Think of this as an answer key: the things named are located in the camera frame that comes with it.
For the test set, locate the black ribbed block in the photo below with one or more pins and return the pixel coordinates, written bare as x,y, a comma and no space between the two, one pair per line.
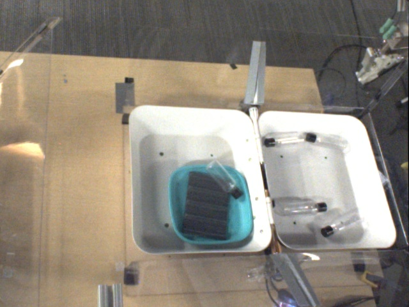
204,206

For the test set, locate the clear plastic bottle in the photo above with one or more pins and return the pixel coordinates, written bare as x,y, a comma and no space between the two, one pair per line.
259,272

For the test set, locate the teal square bowl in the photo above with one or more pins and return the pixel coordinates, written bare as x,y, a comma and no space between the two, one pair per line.
239,216

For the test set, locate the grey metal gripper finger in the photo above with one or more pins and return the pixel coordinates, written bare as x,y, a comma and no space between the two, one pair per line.
370,70
372,52

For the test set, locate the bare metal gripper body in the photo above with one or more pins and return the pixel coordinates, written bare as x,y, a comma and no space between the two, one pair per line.
399,42

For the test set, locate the white plastic tray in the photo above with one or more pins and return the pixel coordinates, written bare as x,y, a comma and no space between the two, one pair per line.
150,123
319,177

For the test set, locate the clear bottle with black cap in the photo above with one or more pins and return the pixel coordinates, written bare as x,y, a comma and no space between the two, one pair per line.
329,140
342,224
297,206
281,140
223,176

